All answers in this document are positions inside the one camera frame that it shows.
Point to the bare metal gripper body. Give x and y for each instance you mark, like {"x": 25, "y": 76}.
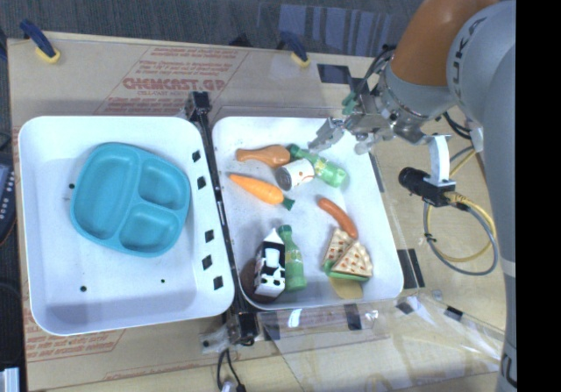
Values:
{"x": 380, "y": 120}

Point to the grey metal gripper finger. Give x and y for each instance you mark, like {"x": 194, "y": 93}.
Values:
{"x": 364, "y": 145}
{"x": 326, "y": 134}

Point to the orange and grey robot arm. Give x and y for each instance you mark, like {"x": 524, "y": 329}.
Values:
{"x": 482, "y": 74}

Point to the green plastic bottle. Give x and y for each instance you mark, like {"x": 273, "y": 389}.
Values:
{"x": 331, "y": 171}
{"x": 294, "y": 265}

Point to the white can with red print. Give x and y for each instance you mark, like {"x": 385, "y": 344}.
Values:
{"x": 296, "y": 173}

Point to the brown toy chicken drumstick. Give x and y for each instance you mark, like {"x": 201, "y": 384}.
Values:
{"x": 265, "y": 155}

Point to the orange sausage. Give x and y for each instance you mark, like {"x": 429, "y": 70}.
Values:
{"x": 339, "y": 215}

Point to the brown cardboard board red print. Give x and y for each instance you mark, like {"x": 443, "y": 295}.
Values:
{"x": 271, "y": 83}

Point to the white plastic tray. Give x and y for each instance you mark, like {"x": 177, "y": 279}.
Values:
{"x": 57, "y": 228}
{"x": 377, "y": 223}

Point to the orange carrot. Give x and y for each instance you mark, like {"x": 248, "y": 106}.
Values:
{"x": 256, "y": 189}

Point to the pizza slice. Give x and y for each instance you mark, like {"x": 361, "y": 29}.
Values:
{"x": 335, "y": 247}
{"x": 355, "y": 261}

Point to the thin black and white rod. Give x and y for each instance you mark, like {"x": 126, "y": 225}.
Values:
{"x": 219, "y": 206}

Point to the white black cow print carton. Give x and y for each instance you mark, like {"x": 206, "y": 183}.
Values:
{"x": 271, "y": 267}

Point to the yellow toy cheese slice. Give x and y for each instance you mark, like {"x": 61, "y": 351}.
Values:
{"x": 348, "y": 289}

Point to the blue divided plate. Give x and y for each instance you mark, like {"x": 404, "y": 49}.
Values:
{"x": 131, "y": 199}

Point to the black cylinder on white bracket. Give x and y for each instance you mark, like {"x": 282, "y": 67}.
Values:
{"x": 423, "y": 184}

